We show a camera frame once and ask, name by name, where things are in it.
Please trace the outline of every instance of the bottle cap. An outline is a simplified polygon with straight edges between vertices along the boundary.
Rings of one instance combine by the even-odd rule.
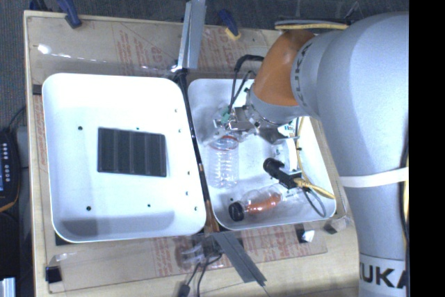
[[[229,206],[229,215],[232,220],[239,222],[244,219],[243,206],[239,202],[232,203]]]

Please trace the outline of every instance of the water bottle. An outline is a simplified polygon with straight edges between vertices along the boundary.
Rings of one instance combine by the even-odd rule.
[[[233,187],[238,182],[238,140],[225,135],[208,145],[207,183],[215,188]]]
[[[247,217],[266,218],[270,216],[276,207],[305,202],[303,192],[299,188],[286,189],[281,184],[272,184],[260,189],[248,191],[240,200],[231,203],[229,215],[232,220],[238,222]]]

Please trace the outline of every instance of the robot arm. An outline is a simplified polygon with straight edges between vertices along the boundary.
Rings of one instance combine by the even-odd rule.
[[[270,142],[278,138],[271,132],[295,117],[322,122],[355,218],[359,295],[409,294],[394,179],[408,135],[408,14],[377,15],[318,36],[284,33],[266,55],[243,115]]]

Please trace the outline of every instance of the white band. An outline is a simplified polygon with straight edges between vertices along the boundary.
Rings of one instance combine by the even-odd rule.
[[[410,176],[410,168],[403,167],[397,170],[376,173],[369,176],[343,176],[340,182],[344,187],[365,188],[384,186],[402,181],[407,181]]]

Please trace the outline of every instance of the metal bracket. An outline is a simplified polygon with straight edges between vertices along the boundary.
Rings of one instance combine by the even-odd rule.
[[[205,3],[206,0],[190,0],[186,4],[181,47],[174,72],[182,68],[197,68],[207,9]]]

